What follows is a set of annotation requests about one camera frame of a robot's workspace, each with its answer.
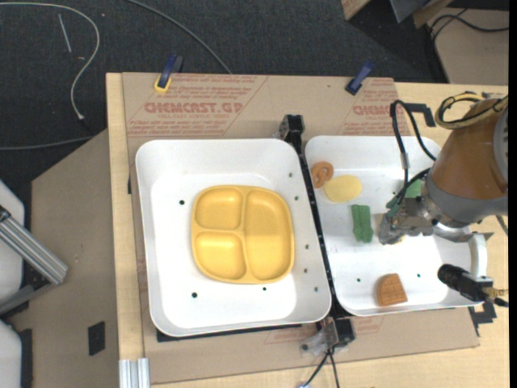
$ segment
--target blue clip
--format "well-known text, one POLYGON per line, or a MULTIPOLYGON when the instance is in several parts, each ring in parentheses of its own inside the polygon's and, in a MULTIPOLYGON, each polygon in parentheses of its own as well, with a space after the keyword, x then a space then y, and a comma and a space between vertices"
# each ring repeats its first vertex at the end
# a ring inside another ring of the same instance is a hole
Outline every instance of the blue clip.
POLYGON ((361 89, 361 86, 363 85, 363 80, 372 72, 373 70, 373 63, 370 61, 365 61, 363 65, 361 66, 361 70, 353 78, 350 83, 348 83, 347 87, 345 89, 347 92, 350 92, 351 94, 355 95, 359 89, 361 89))
POLYGON ((158 76, 154 83, 154 90, 156 92, 165 93, 169 89, 172 82, 171 74, 178 73, 183 67, 183 57, 171 54, 163 67, 162 74, 158 76))

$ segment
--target white object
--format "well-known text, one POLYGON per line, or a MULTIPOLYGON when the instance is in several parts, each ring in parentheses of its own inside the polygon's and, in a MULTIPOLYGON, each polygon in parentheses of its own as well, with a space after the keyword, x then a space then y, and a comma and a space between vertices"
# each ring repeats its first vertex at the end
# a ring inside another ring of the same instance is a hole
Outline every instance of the white object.
POLYGON ((19 336, 0 321, 0 386, 20 388, 22 379, 22 342, 19 336))
MULTIPOLYGON (((415 137, 403 137, 410 159, 410 178, 432 166, 415 137)), ((423 140, 433 153, 439 147, 423 140)), ((405 237, 395 245, 379 243, 378 230, 386 203, 403 185, 404 172, 394 137, 315 137, 305 148, 309 167, 327 161, 334 177, 354 175, 363 185, 354 200, 336 204, 316 190, 323 236, 334 279, 336 297, 351 314, 368 316, 410 310, 430 310, 477 303, 448 288, 437 277, 442 264, 453 264, 478 275, 486 274, 486 247, 482 243, 453 243, 438 236, 405 237), (351 205, 368 205, 372 215, 373 240, 357 242, 353 234, 351 205), (408 301, 381 307, 376 301, 376 283, 384 275, 398 273, 408 301)))
POLYGON ((330 310, 330 288, 296 151, 276 139, 160 140, 137 152, 149 309, 172 336, 313 323, 330 310), (267 285, 206 277, 191 250, 195 197, 216 185, 249 185, 280 194, 292 215, 290 273, 267 285))
MULTIPOLYGON (((17 196, 0 180, 0 205, 23 225, 24 208, 17 196)), ((15 294, 23 279, 23 259, 0 239, 0 305, 15 294)))

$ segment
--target dark floor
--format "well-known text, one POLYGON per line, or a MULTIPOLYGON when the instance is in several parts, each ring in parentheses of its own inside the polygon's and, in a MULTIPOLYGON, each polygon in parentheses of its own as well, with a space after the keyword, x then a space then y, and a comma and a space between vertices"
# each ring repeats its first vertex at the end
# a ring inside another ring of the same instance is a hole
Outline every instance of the dark floor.
MULTIPOLYGON (((350 22, 340 0, 138 0, 189 27, 235 74, 352 76, 367 59, 374 76, 399 82, 444 82, 425 28, 397 23, 389 0, 372 0, 350 22)), ((509 0, 456 0, 451 6, 509 10, 509 0)), ((106 127, 106 72, 158 72, 167 55, 183 71, 225 73, 185 32, 124 0, 0 0, 0 179, 17 192, 81 144, 2 150, 87 137, 106 127), (99 52, 69 91, 95 47, 91 24, 44 2, 71 6, 99 27, 99 52), (60 17, 65 25, 69 51, 60 17)))

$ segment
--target yellow divided plate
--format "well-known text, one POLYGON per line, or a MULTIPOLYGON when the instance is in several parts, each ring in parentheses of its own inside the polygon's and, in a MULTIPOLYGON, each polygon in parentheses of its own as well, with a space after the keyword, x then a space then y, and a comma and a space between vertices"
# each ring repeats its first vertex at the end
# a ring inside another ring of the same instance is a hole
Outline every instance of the yellow divided plate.
POLYGON ((251 284, 280 280, 294 263, 289 207, 266 188, 207 188, 194 202, 191 244, 196 265, 212 279, 251 284))

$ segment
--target wooden table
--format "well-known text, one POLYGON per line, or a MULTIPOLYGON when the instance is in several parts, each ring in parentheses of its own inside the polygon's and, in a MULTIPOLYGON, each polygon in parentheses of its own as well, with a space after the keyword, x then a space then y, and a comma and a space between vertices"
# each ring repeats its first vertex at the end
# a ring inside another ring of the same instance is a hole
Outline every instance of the wooden table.
MULTIPOLYGON (((399 98, 407 103, 426 103, 435 110, 449 95, 463 91, 507 93, 506 86, 397 83, 399 98)), ((119 351, 121 360, 144 357, 142 323, 137 279, 137 260, 133 240, 132 202, 128 190, 128 147, 124 118, 121 74, 107 75, 107 118, 111 162, 111 195, 116 266, 116 299, 119 351)), ((418 117, 423 136, 430 129, 418 117)), ((432 137, 442 145, 445 130, 433 131, 432 137)), ((489 242, 489 276, 499 288, 508 287, 508 241, 494 217, 485 220, 480 231, 494 231, 489 242)), ((338 364, 338 375, 346 388, 369 387, 475 387, 509 386, 508 310, 496 306, 498 318, 480 328, 481 346, 449 352, 390 357, 374 361, 338 364)), ((204 387, 294 387, 312 373, 312 368, 286 369, 233 377, 178 382, 160 385, 174 388, 204 387)), ((326 366, 311 383, 312 387, 334 386, 332 368, 326 366)))

